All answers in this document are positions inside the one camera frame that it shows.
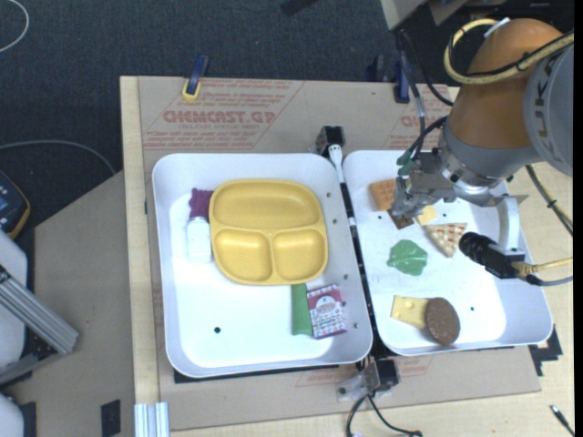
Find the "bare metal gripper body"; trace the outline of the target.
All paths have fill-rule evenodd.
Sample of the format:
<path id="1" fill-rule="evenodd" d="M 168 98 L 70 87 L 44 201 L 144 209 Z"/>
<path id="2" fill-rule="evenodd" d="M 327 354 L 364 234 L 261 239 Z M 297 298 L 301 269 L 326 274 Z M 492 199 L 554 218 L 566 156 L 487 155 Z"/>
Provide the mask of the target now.
<path id="1" fill-rule="evenodd" d="M 421 152 L 399 159 L 399 206 L 425 207 L 457 198 L 480 207 L 495 206 L 502 195 L 493 189 L 502 179 L 476 173 L 448 151 Z"/>

